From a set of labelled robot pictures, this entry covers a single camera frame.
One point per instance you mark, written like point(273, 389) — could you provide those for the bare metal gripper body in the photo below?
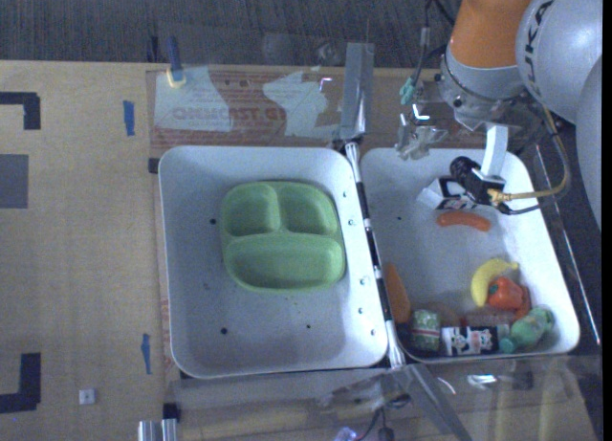
point(471, 109)

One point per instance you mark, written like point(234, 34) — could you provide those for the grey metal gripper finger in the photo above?
point(405, 140)
point(430, 137)

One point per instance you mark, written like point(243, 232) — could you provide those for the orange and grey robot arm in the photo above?
point(492, 8)

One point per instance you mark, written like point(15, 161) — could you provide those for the small black and white carton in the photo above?
point(444, 202)

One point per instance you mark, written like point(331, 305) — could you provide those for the orange sausage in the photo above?
point(461, 221)

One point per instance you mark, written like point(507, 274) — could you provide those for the thin black and white rod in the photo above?
point(370, 233)

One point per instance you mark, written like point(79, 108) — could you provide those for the white plastic tray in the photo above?
point(421, 257)
point(268, 334)

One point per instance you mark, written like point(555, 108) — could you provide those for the yellow banana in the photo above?
point(480, 281)

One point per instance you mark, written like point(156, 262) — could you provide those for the orange carrot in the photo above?
point(398, 293)

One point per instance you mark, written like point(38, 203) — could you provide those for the brown cardboard board red print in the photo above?
point(248, 138)

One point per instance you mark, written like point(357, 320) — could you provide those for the green divided plate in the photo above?
point(282, 262)

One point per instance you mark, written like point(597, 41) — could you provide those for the orange bell pepper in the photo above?
point(506, 294)

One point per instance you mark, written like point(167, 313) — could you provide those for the green and red can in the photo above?
point(425, 331)

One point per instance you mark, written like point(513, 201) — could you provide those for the long black and white carton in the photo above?
point(471, 341)

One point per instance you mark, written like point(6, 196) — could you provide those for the green broccoli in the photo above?
point(528, 329)

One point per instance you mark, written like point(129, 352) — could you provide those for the small white square block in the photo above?
point(87, 396)

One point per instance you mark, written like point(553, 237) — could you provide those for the black cylinder on white bracket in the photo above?
point(473, 180)

